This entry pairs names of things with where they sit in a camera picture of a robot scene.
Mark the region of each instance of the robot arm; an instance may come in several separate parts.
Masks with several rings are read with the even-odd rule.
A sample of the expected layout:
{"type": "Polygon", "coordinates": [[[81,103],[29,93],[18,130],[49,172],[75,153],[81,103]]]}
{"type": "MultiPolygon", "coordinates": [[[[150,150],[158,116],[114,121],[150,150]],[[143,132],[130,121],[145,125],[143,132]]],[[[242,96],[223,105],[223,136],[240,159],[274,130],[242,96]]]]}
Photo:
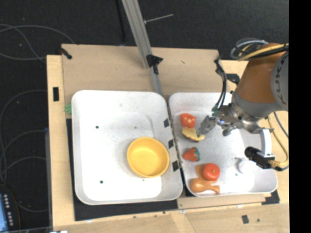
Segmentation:
{"type": "Polygon", "coordinates": [[[288,44],[265,44],[260,51],[264,56],[248,54],[251,58],[233,92],[231,103],[217,109],[216,117],[207,116],[197,133],[206,134],[215,125],[222,127],[223,136],[242,128],[258,133],[261,150],[248,147],[245,155],[262,168],[282,170],[271,153],[271,143],[267,142],[267,134],[273,129],[261,128],[258,122],[273,112],[288,111],[288,44]],[[283,51],[273,53],[271,48],[283,51]]]}

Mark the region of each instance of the white tray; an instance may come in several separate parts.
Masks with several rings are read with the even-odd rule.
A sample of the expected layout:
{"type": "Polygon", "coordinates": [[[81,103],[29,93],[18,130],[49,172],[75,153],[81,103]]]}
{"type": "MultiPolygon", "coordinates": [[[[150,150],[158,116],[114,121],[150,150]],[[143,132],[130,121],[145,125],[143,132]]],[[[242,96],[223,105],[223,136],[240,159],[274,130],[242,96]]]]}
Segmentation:
{"type": "MultiPolygon", "coordinates": [[[[241,161],[248,146],[261,149],[260,135],[250,134],[245,130],[233,130],[231,135],[224,137],[219,125],[205,135],[205,139],[196,143],[184,137],[179,115],[189,113],[196,116],[196,128],[206,115],[212,116],[212,107],[219,98],[219,93],[176,93],[169,99],[173,128],[177,140],[177,149],[181,158],[182,170],[188,190],[198,197],[213,196],[213,191],[194,193],[190,189],[192,179],[198,178],[195,166],[204,163],[215,163],[220,167],[221,174],[217,183],[220,195],[270,193],[277,187],[277,177],[273,169],[261,169],[254,166],[253,171],[241,173],[238,162],[241,161]],[[200,161],[191,162],[182,159],[182,154],[191,147],[197,147],[200,161]]],[[[226,94],[225,104],[231,102],[231,94],[226,94]]]]}
{"type": "Polygon", "coordinates": [[[75,191],[86,204],[173,200],[183,189],[167,104],[154,92],[79,91],[72,98],[75,191]],[[126,152],[142,136],[164,144],[170,155],[160,177],[139,178],[126,152]]]}

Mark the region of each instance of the red toy vegetable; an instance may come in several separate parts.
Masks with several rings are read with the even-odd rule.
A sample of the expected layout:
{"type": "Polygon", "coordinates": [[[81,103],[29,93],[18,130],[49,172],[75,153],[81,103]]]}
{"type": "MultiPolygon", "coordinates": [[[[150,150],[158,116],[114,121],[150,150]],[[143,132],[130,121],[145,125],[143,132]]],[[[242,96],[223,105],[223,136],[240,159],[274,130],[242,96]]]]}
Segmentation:
{"type": "Polygon", "coordinates": [[[208,181],[215,181],[220,175],[219,167],[214,163],[207,163],[203,168],[203,176],[208,181]]]}
{"type": "Polygon", "coordinates": [[[198,148],[193,147],[189,149],[187,152],[183,154],[183,158],[188,161],[199,161],[200,153],[198,148]]]}
{"type": "Polygon", "coordinates": [[[188,114],[188,113],[183,113],[183,114],[180,114],[179,117],[180,117],[181,126],[188,127],[188,128],[194,128],[195,120],[196,120],[195,116],[188,114]]]}

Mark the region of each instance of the yellow bowl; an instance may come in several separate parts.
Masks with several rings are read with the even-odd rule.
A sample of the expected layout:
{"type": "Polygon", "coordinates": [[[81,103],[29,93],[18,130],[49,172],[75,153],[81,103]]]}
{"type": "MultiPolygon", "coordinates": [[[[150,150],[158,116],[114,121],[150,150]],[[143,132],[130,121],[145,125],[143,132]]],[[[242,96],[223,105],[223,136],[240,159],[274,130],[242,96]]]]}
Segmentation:
{"type": "Polygon", "coordinates": [[[127,149],[131,170],[140,177],[153,178],[166,172],[170,156],[165,146],[151,137],[134,140],[127,149]]]}

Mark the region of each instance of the red tomato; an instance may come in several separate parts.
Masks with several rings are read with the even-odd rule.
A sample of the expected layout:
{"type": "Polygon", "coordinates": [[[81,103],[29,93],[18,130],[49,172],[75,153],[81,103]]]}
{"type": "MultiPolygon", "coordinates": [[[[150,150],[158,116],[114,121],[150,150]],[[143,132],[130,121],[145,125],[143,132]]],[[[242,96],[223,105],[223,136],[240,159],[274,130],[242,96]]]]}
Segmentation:
{"type": "Polygon", "coordinates": [[[183,114],[180,114],[179,117],[180,117],[181,126],[188,127],[188,128],[194,128],[195,120],[196,120],[195,116],[188,114],[188,113],[183,113],[183,114]]]}
{"type": "Polygon", "coordinates": [[[203,176],[208,181],[215,181],[220,175],[219,167],[214,163],[207,163],[203,168],[203,176]]]}

